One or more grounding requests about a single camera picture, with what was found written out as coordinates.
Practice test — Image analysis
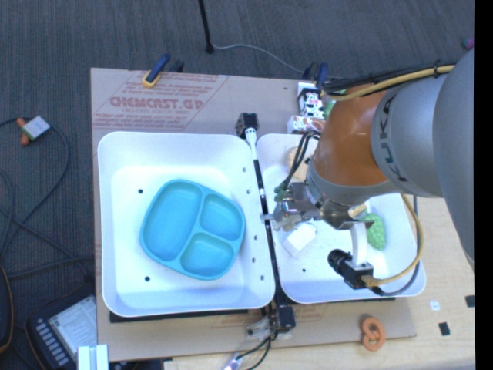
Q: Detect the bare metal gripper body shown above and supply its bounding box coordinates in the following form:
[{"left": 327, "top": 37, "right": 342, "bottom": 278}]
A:
[{"left": 274, "top": 181, "right": 329, "bottom": 220}]

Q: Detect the thin black and white rod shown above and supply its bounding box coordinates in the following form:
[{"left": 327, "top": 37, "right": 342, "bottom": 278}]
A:
[{"left": 245, "top": 127, "right": 285, "bottom": 308}]

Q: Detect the white box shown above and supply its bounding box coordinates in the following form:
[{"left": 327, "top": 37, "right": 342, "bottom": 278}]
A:
[{"left": 281, "top": 222, "right": 318, "bottom": 257}]

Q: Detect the beige bread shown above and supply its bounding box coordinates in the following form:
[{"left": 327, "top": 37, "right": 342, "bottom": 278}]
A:
[{"left": 286, "top": 146, "right": 314, "bottom": 181}]

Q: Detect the white plastic tray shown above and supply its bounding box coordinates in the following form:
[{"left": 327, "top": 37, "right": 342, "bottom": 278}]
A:
[
  {"left": 96, "top": 130, "right": 277, "bottom": 318},
  {"left": 255, "top": 133, "right": 428, "bottom": 305}
]

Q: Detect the brown and white carton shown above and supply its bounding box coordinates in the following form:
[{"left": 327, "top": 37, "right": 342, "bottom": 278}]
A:
[{"left": 287, "top": 114, "right": 326, "bottom": 135}]

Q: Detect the blue divided plate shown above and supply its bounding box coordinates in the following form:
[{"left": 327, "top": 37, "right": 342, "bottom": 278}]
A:
[{"left": 139, "top": 179, "right": 247, "bottom": 282}]

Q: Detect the cow print carton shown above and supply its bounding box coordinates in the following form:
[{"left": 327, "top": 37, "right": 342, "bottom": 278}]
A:
[{"left": 297, "top": 82, "right": 325, "bottom": 119}]

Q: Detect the orange pretzel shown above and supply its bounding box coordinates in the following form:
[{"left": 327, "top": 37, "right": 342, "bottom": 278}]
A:
[{"left": 360, "top": 314, "right": 387, "bottom": 352}]

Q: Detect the brown cardboard board red print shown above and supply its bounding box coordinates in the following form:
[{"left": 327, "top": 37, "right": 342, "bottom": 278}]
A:
[{"left": 90, "top": 67, "right": 418, "bottom": 362}]

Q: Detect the orange sausage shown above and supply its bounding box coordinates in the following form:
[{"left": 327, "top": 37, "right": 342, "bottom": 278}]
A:
[{"left": 15, "top": 117, "right": 32, "bottom": 147}]

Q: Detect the black cylinder on white bracket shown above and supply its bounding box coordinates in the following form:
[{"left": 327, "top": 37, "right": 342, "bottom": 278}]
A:
[{"left": 327, "top": 220, "right": 376, "bottom": 290}]

